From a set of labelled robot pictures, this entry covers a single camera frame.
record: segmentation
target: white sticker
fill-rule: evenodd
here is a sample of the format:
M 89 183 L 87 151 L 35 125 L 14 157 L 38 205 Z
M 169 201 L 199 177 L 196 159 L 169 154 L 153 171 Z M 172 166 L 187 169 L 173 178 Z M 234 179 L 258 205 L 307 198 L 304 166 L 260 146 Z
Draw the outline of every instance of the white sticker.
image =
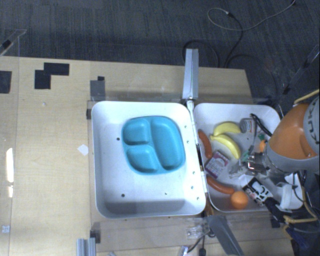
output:
M 80 147 L 78 147 L 78 150 L 84 156 L 88 155 L 89 153 L 89 148 L 85 144 L 82 144 Z
M 10 226 L 2 226 L 2 233 L 10 233 Z

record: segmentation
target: table surface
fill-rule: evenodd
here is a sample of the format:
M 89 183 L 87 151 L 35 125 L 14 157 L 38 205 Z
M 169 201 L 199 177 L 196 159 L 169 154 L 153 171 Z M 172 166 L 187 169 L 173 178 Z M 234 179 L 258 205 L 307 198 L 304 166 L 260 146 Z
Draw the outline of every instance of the table surface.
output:
M 43 70 L 45 62 L 69 64 L 69 75 L 52 75 L 51 89 L 35 89 L 35 70 Z M 184 67 L 3 56 L 0 70 L 12 72 L 10 93 L 0 94 L 0 224 L 10 226 L 0 235 L 0 255 L 75 255 L 77 239 L 89 238 L 91 229 L 89 157 L 78 150 L 88 145 L 90 81 L 105 77 L 110 98 L 177 96 L 183 88 Z M 199 96 L 213 102 L 250 102 L 245 71 L 200 68 Z M 14 182 L 7 180 L 10 148 Z M 11 186 L 13 197 L 8 194 Z M 246 255 L 292 255 L 282 231 L 268 230 L 267 239 L 257 228 L 259 239 L 250 240 L 237 228 L 235 236 Z M 206 243 L 208 256 L 225 255 L 218 241 Z M 178 249 L 115 254 L 176 256 Z

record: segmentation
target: banana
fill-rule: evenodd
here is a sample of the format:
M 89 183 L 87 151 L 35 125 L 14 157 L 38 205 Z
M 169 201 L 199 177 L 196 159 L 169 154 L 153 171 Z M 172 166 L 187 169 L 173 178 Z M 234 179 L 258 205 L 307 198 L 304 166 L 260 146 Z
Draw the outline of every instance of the banana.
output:
M 218 136 L 210 135 L 209 138 L 212 141 L 216 140 L 217 142 L 220 142 L 223 145 L 225 145 L 231 151 L 232 155 L 236 159 L 240 158 L 241 150 L 240 150 L 239 146 L 237 145 L 237 143 L 229 136 L 224 135 L 224 134 L 220 134 Z
M 234 122 L 223 122 L 219 124 L 213 131 L 213 136 L 218 136 L 224 133 L 239 134 L 241 132 L 239 126 Z

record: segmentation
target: wooden table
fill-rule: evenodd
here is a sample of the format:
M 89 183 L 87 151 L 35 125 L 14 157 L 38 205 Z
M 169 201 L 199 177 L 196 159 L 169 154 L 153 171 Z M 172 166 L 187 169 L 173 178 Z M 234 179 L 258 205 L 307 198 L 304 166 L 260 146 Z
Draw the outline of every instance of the wooden table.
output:
M 43 70 L 44 62 L 69 64 L 69 76 L 52 75 L 51 89 L 35 89 L 35 70 Z M 75 255 L 77 239 L 87 239 L 91 229 L 89 157 L 78 150 L 88 145 L 90 80 L 105 77 L 106 94 L 111 97 L 179 95 L 184 67 L 3 56 L 0 70 L 12 71 L 10 93 L 0 94 L 0 222 L 10 225 L 10 232 L 0 235 L 0 255 Z M 199 95 L 215 102 L 251 101 L 246 74 L 236 69 L 200 68 Z M 9 148 L 14 155 L 12 199 L 8 197 L 12 183 L 5 174 Z M 264 240 L 263 234 L 259 240 L 246 235 L 239 239 L 245 254 L 292 255 L 282 231 L 269 231 L 274 239 Z M 241 230 L 235 231 L 237 239 L 241 235 Z M 178 249 L 115 254 L 176 256 Z M 206 249 L 208 256 L 225 255 L 217 241 Z

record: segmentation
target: gray floor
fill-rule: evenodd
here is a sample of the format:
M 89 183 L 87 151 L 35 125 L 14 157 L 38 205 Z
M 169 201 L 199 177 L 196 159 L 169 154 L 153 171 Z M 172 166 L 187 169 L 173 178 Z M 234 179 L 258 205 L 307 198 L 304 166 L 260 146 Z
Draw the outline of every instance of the gray floor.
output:
M 222 64 L 240 32 L 211 24 L 210 8 L 230 11 L 243 28 L 275 14 L 290 0 L 2 0 L 0 40 L 13 29 L 27 29 L 21 56 L 73 60 L 183 65 L 185 43 L 200 51 L 200 65 Z M 229 67 L 245 69 L 255 98 L 277 99 L 309 52 L 319 43 L 320 3 L 297 0 L 283 14 L 245 31 Z M 239 28 L 222 11 L 212 19 Z M 7 53 L 17 55 L 14 49 Z M 295 98 L 319 87 L 319 58 L 285 97 L 284 110 Z

